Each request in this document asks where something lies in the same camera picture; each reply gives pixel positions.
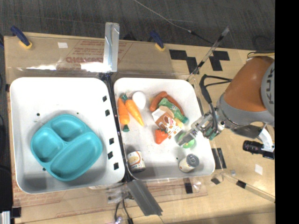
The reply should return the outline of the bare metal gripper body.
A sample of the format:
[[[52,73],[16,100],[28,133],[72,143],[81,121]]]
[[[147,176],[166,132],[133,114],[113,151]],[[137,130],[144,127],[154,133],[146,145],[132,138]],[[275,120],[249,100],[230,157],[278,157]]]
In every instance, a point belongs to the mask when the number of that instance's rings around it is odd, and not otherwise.
[[[217,113],[206,113],[191,125],[191,129],[200,130],[204,138],[213,140],[225,128],[225,122],[219,119]]]

